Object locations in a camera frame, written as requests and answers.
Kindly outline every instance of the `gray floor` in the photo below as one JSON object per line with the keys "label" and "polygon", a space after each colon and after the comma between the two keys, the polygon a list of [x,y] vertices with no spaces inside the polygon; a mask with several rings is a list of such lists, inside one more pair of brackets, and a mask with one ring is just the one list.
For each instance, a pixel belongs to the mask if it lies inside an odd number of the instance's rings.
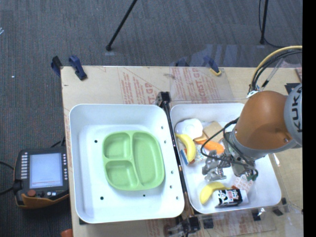
{"label": "gray floor", "polygon": [[[0,0],[0,160],[14,165],[25,148],[47,148],[64,136],[60,78],[50,63],[76,55],[82,65],[256,67],[278,47],[302,45],[303,0]],[[302,56],[287,63],[301,66]],[[0,190],[13,171],[0,165]],[[58,237],[71,228],[69,200],[22,210],[13,192],[0,196],[0,235]]]}

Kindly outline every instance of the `banana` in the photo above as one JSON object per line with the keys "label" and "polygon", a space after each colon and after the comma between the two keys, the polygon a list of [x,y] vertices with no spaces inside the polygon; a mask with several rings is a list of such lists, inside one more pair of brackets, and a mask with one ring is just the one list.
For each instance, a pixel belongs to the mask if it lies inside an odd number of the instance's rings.
{"label": "banana", "polygon": [[178,137],[181,142],[185,145],[186,149],[187,149],[187,159],[188,162],[191,162],[194,160],[194,158],[196,157],[197,154],[197,149],[196,149],[196,145],[193,141],[193,139],[191,139],[191,137],[187,134],[175,134],[176,137]]}
{"label": "banana", "polygon": [[226,190],[227,188],[221,182],[212,182],[207,184],[199,194],[199,201],[205,204],[216,190]]}

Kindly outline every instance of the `blue clamp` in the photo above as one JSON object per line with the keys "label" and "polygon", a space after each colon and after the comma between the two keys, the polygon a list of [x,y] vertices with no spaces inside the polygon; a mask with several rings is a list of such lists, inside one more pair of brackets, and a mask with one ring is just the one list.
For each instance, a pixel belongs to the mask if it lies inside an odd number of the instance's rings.
{"label": "blue clamp", "polygon": [[210,68],[210,71],[216,75],[216,76],[219,76],[222,72],[219,70],[216,62],[209,56],[204,56],[203,57],[203,60],[206,64],[208,64],[211,68]]}
{"label": "blue clamp", "polygon": [[53,71],[60,77],[60,68],[63,66],[58,58],[55,56],[50,64]]}
{"label": "blue clamp", "polygon": [[87,78],[87,75],[83,71],[82,65],[78,57],[76,57],[75,55],[70,56],[69,62],[70,62],[70,65],[76,69],[75,73],[80,80]]}

